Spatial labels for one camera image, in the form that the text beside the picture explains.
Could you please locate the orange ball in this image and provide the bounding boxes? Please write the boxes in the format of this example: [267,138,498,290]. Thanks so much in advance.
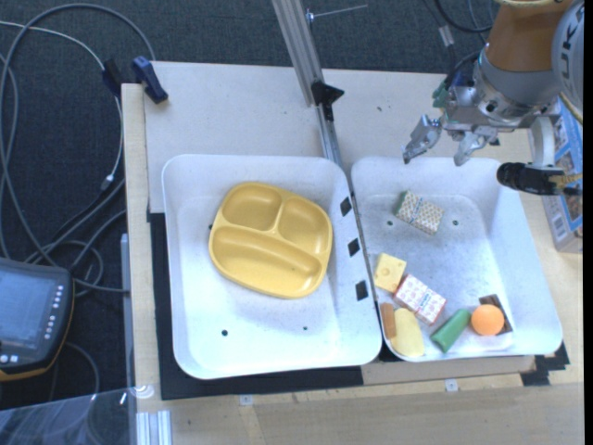
[470,303,506,337]

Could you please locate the brown block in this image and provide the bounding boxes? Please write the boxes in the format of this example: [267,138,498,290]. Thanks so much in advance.
[477,293,514,336]

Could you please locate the black cylinder on white bracket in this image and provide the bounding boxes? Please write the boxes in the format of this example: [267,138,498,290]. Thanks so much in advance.
[496,114,581,197]

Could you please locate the green and patterned carton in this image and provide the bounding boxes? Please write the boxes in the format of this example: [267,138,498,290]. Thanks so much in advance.
[393,188,446,237]

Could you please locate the thin black and white rod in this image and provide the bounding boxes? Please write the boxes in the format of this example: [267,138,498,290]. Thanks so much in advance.
[316,107,383,342]

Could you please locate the yellow divided plate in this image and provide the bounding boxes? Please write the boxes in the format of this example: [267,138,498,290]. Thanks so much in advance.
[208,181,335,301]

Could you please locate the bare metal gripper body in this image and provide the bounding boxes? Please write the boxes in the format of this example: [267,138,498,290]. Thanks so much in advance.
[439,79,560,136]

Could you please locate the white plastic tray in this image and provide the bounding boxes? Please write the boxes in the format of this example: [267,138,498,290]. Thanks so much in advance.
[160,153,384,382]
[349,155,564,364]

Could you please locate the blue printed cardboard box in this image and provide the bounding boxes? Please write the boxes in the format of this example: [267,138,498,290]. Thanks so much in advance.
[540,95,586,255]

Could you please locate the red patterned carton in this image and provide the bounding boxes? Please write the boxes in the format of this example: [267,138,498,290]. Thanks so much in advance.
[392,273,448,327]

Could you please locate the yellow cheese wedge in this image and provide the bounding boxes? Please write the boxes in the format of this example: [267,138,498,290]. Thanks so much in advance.
[372,252,409,295]

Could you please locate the green bottle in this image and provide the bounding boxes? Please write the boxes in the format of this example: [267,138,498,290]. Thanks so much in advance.
[429,307,473,355]

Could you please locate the pale wood board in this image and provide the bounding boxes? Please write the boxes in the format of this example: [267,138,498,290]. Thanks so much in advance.
[144,60,538,375]

